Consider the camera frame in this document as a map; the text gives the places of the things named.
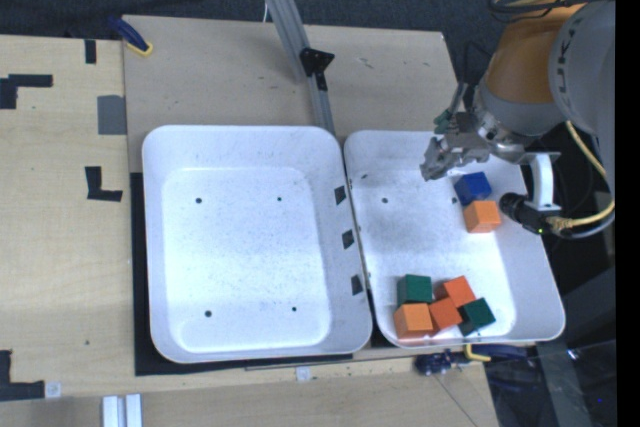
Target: wooden table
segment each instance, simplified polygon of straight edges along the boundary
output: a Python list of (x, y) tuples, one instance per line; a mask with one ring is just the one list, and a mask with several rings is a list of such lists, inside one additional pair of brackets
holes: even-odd
[[(261, 94), (279, 94), (279, 101), (289, 102), (277, 119), (272, 110), (259, 108), (243, 118), (245, 123), (312, 124), (310, 110), (304, 110), (308, 92), (292, 82), (272, 25), (129, 20), (143, 29), (156, 55), (164, 56), (156, 57), (158, 73), (173, 70), (188, 80), (185, 73), (193, 65), (175, 60), (168, 65), (175, 53), (165, 52), (163, 34), (196, 31), (198, 44), (209, 41), (208, 52), (227, 55), (215, 65), (204, 63), (211, 87), (242, 90), (237, 75), (233, 79), (240, 70), (261, 77)], [(364, 128), (429, 130), (448, 105), (455, 77), (441, 34), (307, 30), (317, 48), (337, 56), (326, 75), (340, 139)], [(250, 43), (243, 44), (247, 35)], [(268, 44), (270, 58), (261, 42)], [(389, 425), (392, 417), (433, 420), (429, 425), (497, 425), (482, 365), (425, 377), (412, 370), (407, 356), (415, 353), (401, 349), (365, 348), (353, 361), (314, 365), (311, 381), (304, 383), (297, 382), (293, 366), (137, 377), (129, 173), (139, 166), (140, 137), (185, 113), (194, 119), (188, 106), (198, 102), (191, 97), (186, 109), (177, 108), (180, 99), (166, 89), (172, 77), (163, 82), (144, 73), (153, 54), (144, 61), (119, 41), (95, 43), (96, 62), (87, 63), (82, 40), (0, 37), (0, 78), (54, 79), (51, 88), (19, 87), (16, 108), (0, 110), (0, 350), (13, 351), (12, 382), (44, 380), (59, 383), (62, 391), (60, 399), (0, 404), (2, 425), (3, 418), (39, 425), (56, 417), (88, 425), (82, 418), (98, 419), (100, 397), (130, 393), (144, 394), (152, 425), (175, 425), (189, 414), (203, 425), (232, 420), (252, 425), (257, 417), (265, 425), (300, 425), (301, 416), (305, 425)], [(216, 74), (221, 69), (226, 71)], [(260, 96), (249, 94), (255, 81), (243, 80), (245, 101), (264, 107)], [(158, 94), (145, 98), (153, 83)], [(100, 133), (98, 99), (105, 97), (127, 98), (127, 135)], [(237, 103), (237, 95), (228, 98)], [(242, 110), (223, 103), (217, 108), (218, 124), (237, 122)], [(159, 109), (165, 114), (157, 115)], [(103, 189), (123, 191), (120, 201), (87, 199), (85, 168), (91, 166), (101, 167)], [(246, 410), (249, 402), (255, 409)], [(73, 419), (65, 416), (71, 410)], [(219, 423), (211, 423), (214, 411)]]

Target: blue block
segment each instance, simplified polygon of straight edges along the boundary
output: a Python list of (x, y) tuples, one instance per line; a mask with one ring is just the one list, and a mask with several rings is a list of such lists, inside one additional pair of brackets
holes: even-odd
[(491, 186), (484, 173), (469, 173), (462, 175), (453, 185), (458, 199), (463, 207), (472, 201), (481, 201), (491, 194)]

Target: orange block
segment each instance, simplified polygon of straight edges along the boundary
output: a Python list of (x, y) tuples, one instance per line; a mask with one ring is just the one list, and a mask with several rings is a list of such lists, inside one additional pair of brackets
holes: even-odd
[(405, 303), (393, 314), (398, 339), (419, 338), (433, 330), (427, 303)]
[(439, 288), (437, 297), (438, 299), (444, 297), (451, 298), (456, 308), (460, 308), (460, 306), (476, 300), (476, 295), (473, 293), (471, 285), (469, 285), (465, 276), (458, 276), (457, 278), (445, 281)]
[(495, 201), (472, 201), (462, 213), (469, 233), (487, 233), (502, 224)]
[(429, 305), (429, 311), (431, 312), (431, 321), (433, 322), (433, 329), (429, 333), (430, 336), (439, 333), (443, 329), (457, 326), (463, 320), (458, 312), (458, 308), (453, 304), (450, 297), (432, 302)]

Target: green block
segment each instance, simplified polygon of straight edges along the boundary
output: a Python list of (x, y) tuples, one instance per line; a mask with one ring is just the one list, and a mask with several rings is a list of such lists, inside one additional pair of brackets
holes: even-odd
[(463, 336), (496, 321), (491, 308), (483, 297), (461, 306), (459, 311), (462, 323), (458, 327)]
[(429, 276), (407, 274), (398, 281), (398, 306), (405, 303), (431, 303), (433, 287)]

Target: cube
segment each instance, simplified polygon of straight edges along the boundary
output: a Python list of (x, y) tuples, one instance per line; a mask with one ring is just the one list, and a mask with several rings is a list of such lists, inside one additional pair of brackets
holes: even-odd
[(432, 302), (429, 305), (429, 311), (431, 312), (431, 321), (433, 323), (433, 329), (429, 332), (430, 336), (434, 336), (444, 329), (457, 326), (462, 322), (458, 308), (453, 304), (450, 297)]
[(471, 204), (472, 201), (486, 199), (491, 194), (491, 185), (482, 172), (462, 175), (453, 184), (453, 188), (463, 207)]
[(462, 316), (460, 332), (463, 336), (467, 336), (473, 331), (493, 324), (496, 321), (491, 308), (489, 308), (487, 301), (483, 297), (462, 306), (460, 308), (460, 315)]
[(394, 312), (393, 323), (399, 340), (421, 338), (433, 330), (427, 303), (403, 304)]
[(462, 211), (464, 224), (469, 233), (488, 233), (495, 230), (500, 224), (500, 211), (495, 201), (472, 201)]
[(450, 297), (456, 308), (476, 300), (476, 295), (473, 293), (471, 285), (469, 285), (465, 276), (458, 276), (445, 281), (438, 287), (436, 297), (438, 299)]
[(433, 301), (431, 277), (406, 274), (396, 284), (397, 304), (430, 303)]

